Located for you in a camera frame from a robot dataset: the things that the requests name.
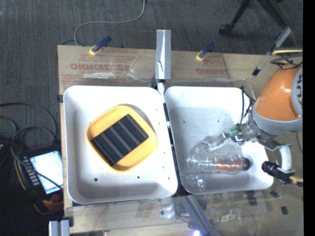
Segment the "chair leg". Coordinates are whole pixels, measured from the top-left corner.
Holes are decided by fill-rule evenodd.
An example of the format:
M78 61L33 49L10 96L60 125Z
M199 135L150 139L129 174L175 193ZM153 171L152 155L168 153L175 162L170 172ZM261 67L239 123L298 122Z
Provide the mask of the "chair leg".
M242 0L241 7L238 9L232 22L230 24L225 24L225 25L221 26L221 28L219 30L219 34L221 36L226 37L230 34L230 32L233 30L234 26L236 25L236 23L238 22L238 20L240 19L240 17L244 13L245 9L247 8L247 6L249 5L250 2L251 2L251 0Z
M277 25L280 27L287 27L286 23L283 21L279 13L276 11L275 7L270 3L269 0L257 0L261 6L268 12L268 14L275 20Z

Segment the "illuminated screen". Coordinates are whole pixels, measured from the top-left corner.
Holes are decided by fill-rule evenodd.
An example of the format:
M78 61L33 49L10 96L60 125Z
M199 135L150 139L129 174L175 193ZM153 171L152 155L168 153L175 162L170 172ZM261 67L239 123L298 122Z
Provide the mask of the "illuminated screen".
M49 152L30 158L34 169L51 179L56 184L63 185L63 162L58 151ZM46 194L58 191L59 187L55 186L51 181L39 176L39 180L44 187Z

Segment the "water bottle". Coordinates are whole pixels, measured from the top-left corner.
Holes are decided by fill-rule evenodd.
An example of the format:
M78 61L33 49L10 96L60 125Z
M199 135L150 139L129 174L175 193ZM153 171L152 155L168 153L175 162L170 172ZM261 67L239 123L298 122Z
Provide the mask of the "water bottle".
M241 157L229 148L218 149L207 141L192 148L186 158L188 170L193 174L229 174L234 175L250 168L248 158Z

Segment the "gray carpet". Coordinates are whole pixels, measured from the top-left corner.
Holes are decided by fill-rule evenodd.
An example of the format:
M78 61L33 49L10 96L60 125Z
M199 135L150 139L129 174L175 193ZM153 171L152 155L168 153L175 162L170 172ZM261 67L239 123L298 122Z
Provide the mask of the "gray carpet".
M170 29L172 50L200 51L213 41L217 53L265 54L282 29L255 0L229 37L218 33L221 24L232 20L241 1L146 0L139 19L85 25L78 30L77 40L92 46L109 35L110 47L155 49L156 30ZM303 47L303 0L271 2L292 30L293 37L286 44ZM142 0L0 0L0 103L40 105L54 116L59 129L57 45L73 45L73 33L82 23L133 19L140 15L142 5ZM3 107L0 116L13 119L19 128L52 128L46 114L32 107ZM0 134L13 135L7 119L0 119ZM28 138L29 148L50 141L39 130L33 134ZM11 174L0 200L0 235L47 234L52 217L39 216L24 201L12 164L8 168ZM2 183L8 179L6 172L0 168Z

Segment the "yellow tray with black insert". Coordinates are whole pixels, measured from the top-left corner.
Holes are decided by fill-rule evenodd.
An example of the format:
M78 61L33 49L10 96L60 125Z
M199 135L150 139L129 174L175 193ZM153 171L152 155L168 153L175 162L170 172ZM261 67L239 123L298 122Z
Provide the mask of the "yellow tray with black insert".
M140 164L158 147L154 130L126 105L113 107L94 119L85 134L93 150L121 173Z

